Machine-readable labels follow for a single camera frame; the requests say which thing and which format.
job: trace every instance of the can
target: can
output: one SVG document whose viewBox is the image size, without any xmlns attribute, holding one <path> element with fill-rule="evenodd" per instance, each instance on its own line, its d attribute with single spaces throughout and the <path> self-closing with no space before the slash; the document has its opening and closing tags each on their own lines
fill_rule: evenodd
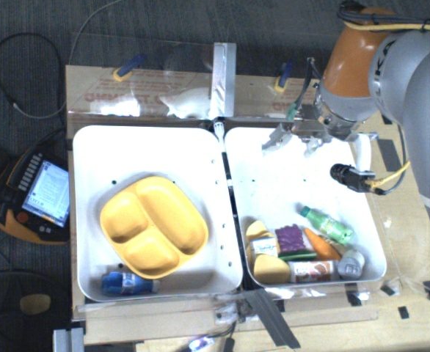
<svg viewBox="0 0 430 352">
<path fill-rule="evenodd" d="M 289 282 L 330 282 L 339 279 L 336 260 L 288 262 L 291 274 Z"/>
<path fill-rule="evenodd" d="M 358 279 L 362 276 L 365 258 L 356 249 L 350 249 L 344 253 L 338 263 L 338 272 L 342 279 Z"/>
</svg>

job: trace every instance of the green bottle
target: green bottle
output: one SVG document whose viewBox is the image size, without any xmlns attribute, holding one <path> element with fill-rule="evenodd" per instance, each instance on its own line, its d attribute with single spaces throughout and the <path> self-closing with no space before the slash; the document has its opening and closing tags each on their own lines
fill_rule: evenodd
<svg viewBox="0 0 430 352">
<path fill-rule="evenodd" d="M 334 220 L 326 214 L 311 210 L 308 206 L 303 207 L 300 215 L 311 221 L 311 224 L 317 230 L 343 245 L 347 244 L 354 234 L 350 228 L 346 227 L 339 221 Z"/>
</svg>

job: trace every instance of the yellow bowl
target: yellow bowl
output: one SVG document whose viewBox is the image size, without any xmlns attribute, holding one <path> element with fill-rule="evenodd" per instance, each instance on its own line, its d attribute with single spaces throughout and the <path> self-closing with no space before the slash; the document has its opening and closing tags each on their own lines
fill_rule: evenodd
<svg viewBox="0 0 430 352">
<path fill-rule="evenodd" d="M 100 220 L 120 258 L 146 279 L 171 274 L 208 240 L 199 210 L 171 180 L 160 176 L 146 177 L 115 194 Z"/>
</svg>

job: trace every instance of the plastic bottle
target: plastic bottle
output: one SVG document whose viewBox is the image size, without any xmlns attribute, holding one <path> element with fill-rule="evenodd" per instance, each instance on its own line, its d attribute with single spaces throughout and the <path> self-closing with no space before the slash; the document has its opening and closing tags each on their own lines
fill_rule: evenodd
<svg viewBox="0 0 430 352">
<path fill-rule="evenodd" d="M 304 206 L 300 214 L 311 221 L 317 230 L 343 245 L 347 244 L 354 234 L 354 231 L 339 221 L 326 214 L 311 210 L 308 206 Z"/>
<path fill-rule="evenodd" d="M 104 294 L 111 296 L 157 293 L 159 281 L 143 279 L 134 273 L 113 271 L 103 277 L 101 289 Z"/>
</svg>

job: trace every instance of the toy carrot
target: toy carrot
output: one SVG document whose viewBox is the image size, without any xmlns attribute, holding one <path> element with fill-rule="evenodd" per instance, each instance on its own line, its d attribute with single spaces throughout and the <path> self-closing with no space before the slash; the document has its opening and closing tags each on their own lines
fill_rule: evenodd
<svg viewBox="0 0 430 352">
<path fill-rule="evenodd" d="M 326 241 L 320 238 L 312 230 L 305 228 L 305 234 L 310 240 L 312 247 L 318 254 L 318 260 L 340 260 L 337 250 L 330 246 Z"/>
</svg>

